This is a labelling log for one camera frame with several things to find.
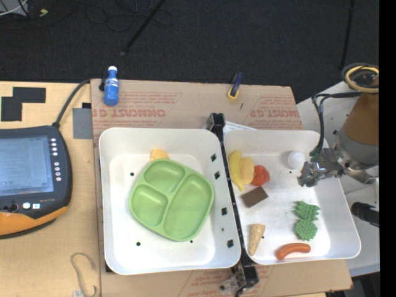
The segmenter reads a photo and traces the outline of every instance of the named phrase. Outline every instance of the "hot dog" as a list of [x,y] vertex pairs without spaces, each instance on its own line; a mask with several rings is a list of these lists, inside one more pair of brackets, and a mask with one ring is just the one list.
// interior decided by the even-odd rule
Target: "hot dog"
[[306,243],[289,243],[282,246],[277,251],[277,258],[283,260],[287,255],[293,252],[308,253],[311,251],[311,246]]

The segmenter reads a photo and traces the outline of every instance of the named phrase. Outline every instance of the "ice cream cone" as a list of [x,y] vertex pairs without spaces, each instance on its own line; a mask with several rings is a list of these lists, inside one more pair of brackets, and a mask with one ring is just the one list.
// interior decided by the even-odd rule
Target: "ice cream cone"
[[259,243],[262,235],[264,234],[265,225],[261,225],[260,223],[256,223],[250,226],[250,234],[249,234],[249,255],[254,255],[256,253],[257,248],[259,247]]

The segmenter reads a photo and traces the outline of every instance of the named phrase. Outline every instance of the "white egg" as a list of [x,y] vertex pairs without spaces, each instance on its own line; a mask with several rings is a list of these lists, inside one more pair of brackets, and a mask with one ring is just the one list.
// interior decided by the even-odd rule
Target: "white egg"
[[287,163],[290,168],[297,170],[302,169],[305,162],[305,156],[300,151],[291,151],[287,156]]

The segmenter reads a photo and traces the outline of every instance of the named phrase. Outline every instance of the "toy banana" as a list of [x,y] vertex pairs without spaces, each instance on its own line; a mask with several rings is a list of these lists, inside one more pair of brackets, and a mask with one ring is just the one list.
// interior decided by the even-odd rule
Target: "toy banana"
[[254,163],[250,157],[243,157],[239,161],[239,169],[241,171],[241,182],[248,185],[254,178]]
[[228,157],[228,166],[230,169],[230,176],[232,182],[234,182],[240,189],[240,191],[244,190],[243,184],[242,184],[242,177],[241,177],[241,170],[239,168],[239,162],[242,157],[242,151],[240,150],[235,150],[234,152],[231,153],[231,155]]

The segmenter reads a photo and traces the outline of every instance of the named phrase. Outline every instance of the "white cord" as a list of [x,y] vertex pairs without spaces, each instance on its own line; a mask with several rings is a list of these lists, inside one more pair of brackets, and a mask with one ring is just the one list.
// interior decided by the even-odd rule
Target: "white cord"
[[[23,0],[23,1],[22,1],[22,5],[24,5],[27,1],[28,1],[28,0]],[[17,7],[14,8],[13,10],[8,10],[8,11],[6,11],[6,12],[0,13],[0,16],[13,13],[13,12],[15,12],[15,11],[18,10],[18,9],[20,9],[20,6],[17,6]]]

